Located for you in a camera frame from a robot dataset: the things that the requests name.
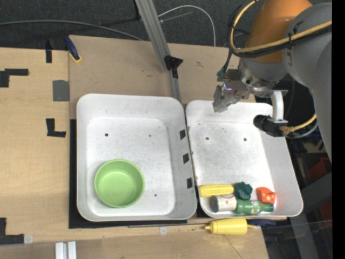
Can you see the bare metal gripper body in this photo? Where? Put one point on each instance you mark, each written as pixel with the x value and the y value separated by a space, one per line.
pixel 237 84

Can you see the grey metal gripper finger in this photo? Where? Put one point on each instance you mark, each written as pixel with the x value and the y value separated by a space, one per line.
pixel 219 101
pixel 231 99

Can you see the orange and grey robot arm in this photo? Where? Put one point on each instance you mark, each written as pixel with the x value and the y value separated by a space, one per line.
pixel 280 17

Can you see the white plastic tray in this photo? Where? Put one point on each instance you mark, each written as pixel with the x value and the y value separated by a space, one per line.
pixel 231 158
pixel 129 144

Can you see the yellow corn cob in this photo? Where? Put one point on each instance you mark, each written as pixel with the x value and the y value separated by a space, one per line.
pixel 215 190

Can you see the dark green broccoli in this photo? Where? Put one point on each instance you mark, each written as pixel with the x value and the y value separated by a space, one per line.
pixel 243 191

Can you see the white and red can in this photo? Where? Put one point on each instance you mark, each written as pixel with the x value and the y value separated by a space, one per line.
pixel 223 203

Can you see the red packet with yellow stars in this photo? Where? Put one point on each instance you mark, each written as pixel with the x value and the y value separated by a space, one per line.
pixel 266 196

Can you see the green bottle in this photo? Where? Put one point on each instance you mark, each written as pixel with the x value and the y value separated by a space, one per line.
pixel 250 207

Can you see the yellow squeeze bottle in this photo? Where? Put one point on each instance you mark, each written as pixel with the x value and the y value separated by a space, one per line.
pixel 229 226

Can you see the green bowl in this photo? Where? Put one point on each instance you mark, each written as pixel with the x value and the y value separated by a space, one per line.
pixel 119 183

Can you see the black cylinder on white bracket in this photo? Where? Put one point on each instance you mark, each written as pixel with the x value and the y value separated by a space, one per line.
pixel 272 125

